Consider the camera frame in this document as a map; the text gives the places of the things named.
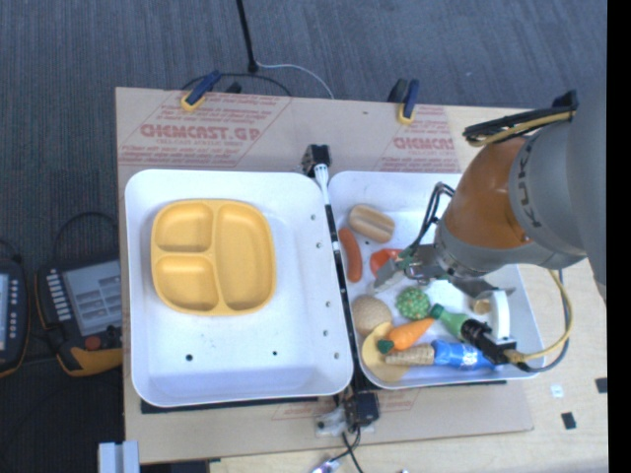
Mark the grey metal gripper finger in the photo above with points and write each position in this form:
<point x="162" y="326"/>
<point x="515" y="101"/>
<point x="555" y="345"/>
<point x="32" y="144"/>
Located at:
<point x="478" y="288"/>
<point x="390" y="271"/>

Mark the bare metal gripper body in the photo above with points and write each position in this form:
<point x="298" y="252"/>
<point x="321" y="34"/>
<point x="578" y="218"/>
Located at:
<point x="430" y="264"/>

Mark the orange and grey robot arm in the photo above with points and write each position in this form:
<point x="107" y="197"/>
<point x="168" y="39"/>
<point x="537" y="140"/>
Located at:
<point x="542" y="190"/>

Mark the red and orange toy pepper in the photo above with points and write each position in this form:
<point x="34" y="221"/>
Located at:
<point x="379" y="259"/>

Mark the small tan round piece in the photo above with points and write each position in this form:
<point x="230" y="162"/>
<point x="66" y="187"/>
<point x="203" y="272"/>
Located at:
<point x="480" y="305"/>

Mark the green round toy vegetable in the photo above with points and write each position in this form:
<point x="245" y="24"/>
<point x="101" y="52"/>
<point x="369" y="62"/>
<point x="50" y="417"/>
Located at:
<point x="413" y="303"/>

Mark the green bottle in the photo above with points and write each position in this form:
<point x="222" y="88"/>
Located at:
<point x="451" y="319"/>

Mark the red sausage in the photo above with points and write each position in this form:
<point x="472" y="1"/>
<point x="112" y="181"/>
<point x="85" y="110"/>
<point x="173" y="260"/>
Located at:
<point x="351" y="256"/>

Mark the tan round bread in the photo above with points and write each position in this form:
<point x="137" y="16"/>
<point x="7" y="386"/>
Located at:
<point x="370" y="313"/>

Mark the tan hot dog bun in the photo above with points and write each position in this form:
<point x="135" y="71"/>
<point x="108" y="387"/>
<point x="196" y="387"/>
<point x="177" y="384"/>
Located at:
<point x="371" y="222"/>

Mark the orange carrot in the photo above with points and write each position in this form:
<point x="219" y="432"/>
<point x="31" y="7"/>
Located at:
<point x="411" y="333"/>

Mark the white plastic tray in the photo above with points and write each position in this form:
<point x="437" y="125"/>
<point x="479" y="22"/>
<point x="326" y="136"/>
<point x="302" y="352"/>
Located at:
<point x="414" y="200"/>
<point x="236" y="353"/>

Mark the yellow banana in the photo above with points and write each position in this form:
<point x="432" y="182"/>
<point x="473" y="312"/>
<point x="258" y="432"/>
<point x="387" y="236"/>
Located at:
<point x="370" y="348"/>

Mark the thin black and white rod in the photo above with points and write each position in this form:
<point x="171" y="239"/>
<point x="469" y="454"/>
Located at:
<point x="329" y="212"/>

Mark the tan waffle cone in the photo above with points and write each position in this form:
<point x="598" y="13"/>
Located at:
<point x="411" y="355"/>

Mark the tan flat biscuit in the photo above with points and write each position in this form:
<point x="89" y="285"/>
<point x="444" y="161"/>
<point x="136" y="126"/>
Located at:
<point x="392" y="372"/>

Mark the yellow divided plate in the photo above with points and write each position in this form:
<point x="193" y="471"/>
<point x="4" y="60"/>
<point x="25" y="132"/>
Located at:
<point x="241" y="254"/>

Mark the brown cardboard board red print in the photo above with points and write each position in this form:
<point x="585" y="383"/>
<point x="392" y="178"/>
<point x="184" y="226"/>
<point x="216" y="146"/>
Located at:
<point x="207" y="131"/>

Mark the thin black pole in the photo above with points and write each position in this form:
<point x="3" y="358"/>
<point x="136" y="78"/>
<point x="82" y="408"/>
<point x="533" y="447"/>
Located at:
<point x="241" y="18"/>

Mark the black cylinder on white bracket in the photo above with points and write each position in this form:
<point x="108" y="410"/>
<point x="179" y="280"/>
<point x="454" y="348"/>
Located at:
<point x="500" y="313"/>

